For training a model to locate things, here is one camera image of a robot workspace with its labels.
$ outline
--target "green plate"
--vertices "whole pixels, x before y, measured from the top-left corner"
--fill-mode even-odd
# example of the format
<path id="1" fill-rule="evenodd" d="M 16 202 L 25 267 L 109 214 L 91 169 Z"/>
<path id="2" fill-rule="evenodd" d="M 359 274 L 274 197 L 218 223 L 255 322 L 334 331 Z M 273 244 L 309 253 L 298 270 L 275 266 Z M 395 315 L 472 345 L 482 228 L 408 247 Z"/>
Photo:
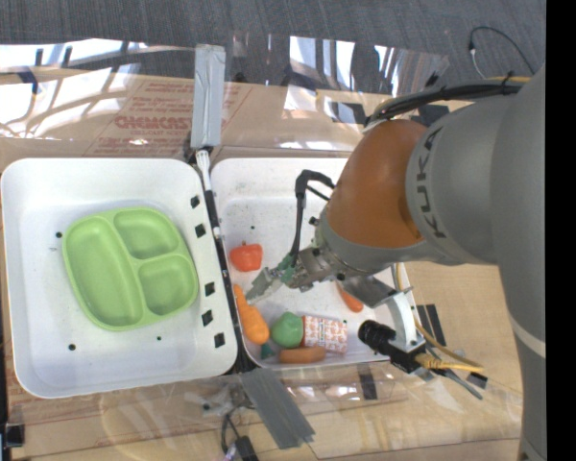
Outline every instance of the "green plate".
<path id="1" fill-rule="evenodd" d="M 63 257 L 81 308 L 102 328 L 147 326 L 185 309 L 199 293 L 180 232 L 154 208 L 79 219 L 64 234 Z"/>

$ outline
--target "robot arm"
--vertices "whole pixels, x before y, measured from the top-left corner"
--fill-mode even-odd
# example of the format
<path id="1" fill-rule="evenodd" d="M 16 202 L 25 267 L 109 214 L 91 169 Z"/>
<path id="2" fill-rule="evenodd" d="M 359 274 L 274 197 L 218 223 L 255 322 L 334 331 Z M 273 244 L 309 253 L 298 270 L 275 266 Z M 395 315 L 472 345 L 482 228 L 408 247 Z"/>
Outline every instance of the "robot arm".
<path id="1" fill-rule="evenodd" d="M 365 305 L 400 313 L 397 291 L 373 276 L 394 263 L 498 265 L 523 380 L 521 459 L 547 457 L 544 73 L 511 94 L 502 84 L 428 129 L 377 111 L 313 243 L 265 269 L 247 294 L 252 303 L 281 284 L 306 291 L 336 279 Z"/>

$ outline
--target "red toy tomato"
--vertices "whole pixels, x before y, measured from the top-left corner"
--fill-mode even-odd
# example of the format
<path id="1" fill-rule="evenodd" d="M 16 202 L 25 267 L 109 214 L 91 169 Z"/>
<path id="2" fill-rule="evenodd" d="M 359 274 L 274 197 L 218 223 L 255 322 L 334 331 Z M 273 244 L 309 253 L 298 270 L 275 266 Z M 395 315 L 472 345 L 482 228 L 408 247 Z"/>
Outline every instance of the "red toy tomato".
<path id="1" fill-rule="evenodd" d="M 262 246 L 243 244 L 230 250 L 230 262 L 240 272 L 259 270 L 262 265 Z"/>

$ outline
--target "gray carpet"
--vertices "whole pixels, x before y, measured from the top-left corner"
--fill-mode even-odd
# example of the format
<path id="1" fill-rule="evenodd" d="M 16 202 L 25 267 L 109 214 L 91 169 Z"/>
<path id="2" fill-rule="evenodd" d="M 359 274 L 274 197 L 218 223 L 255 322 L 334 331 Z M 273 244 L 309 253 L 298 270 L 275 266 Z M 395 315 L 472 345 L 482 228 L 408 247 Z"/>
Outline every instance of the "gray carpet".
<path id="1" fill-rule="evenodd" d="M 344 39 L 446 56 L 442 81 L 476 80 L 475 26 L 487 76 L 529 76 L 545 59 L 546 0 L 0 0 L 0 43 L 104 37 L 194 46 L 235 30 Z"/>

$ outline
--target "white tray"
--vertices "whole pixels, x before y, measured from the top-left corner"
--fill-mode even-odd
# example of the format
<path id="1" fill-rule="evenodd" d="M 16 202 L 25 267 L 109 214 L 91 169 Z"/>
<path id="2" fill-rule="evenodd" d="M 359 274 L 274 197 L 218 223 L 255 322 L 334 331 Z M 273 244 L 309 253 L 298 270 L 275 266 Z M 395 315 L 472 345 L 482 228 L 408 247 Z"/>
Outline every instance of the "white tray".
<path id="1" fill-rule="evenodd" d="M 211 184 L 217 194 L 216 205 L 221 220 L 227 254 L 244 241 L 259 243 L 263 247 L 262 265 L 276 266 L 290 251 L 295 236 L 297 221 L 297 200 L 295 180 L 303 169 L 322 172 L 336 182 L 346 160 L 344 158 L 232 158 L 218 162 L 211 172 Z M 310 183 L 320 188 L 319 183 Z M 305 248 L 312 239 L 314 228 L 307 223 L 311 216 L 318 217 L 325 201 L 312 193 L 307 193 L 307 204 L 303 214 L 300 247 Z M 230 279 L 242 286 L 245 292 L 252 287 L 252 280 L 258 272 L 239 272 L 228 263 Z M 393 285 L 390 271 L 377 275 L 382 281 Z M 405 285 L 407 276 L 403 275 Z M 412 293 L 408 298 L 413 302 Z M 377 309 L 365 307 L 361 312 L 350 311 L 342 301 L 335 282 L 316 283 L 304 293 L 282 286 L 273 296 L 256 304 L 269 326 L 284 312 L 298 315 L 313 315 L 348 323 L 348 352 L 328 353 L 323 363 L 311 367 L 354 364 L 377 360 L 388 360 L 384 355 L 375 354 L 358 338 L 358 328 L 368 319 L 393 326 L 388 306 Z M 260 367 L 273 369 L 304 368 L 280 364 L 277 355 L 262 360 L 261 348 L 244 336 L 246 350 L 250 358 Z M 272 348 L 279 348 L 270 340 Z"/>
<path id="2" fill-rule="evenodd" d="M 218 376 L 232 366 L 236 337 L 192 167 L 171 159 L 27 158 L 4 171 L 1 192 L 14 368 L 27 391 L 61 398 Z M 163 211 L 178 227 L 201 290 L 171 318 L 129 331 L 102 329 L 77 303 L 57 234 L 91 213 L 139 205 Z M 200 224 L 206 234 L 199 238 Z"/>

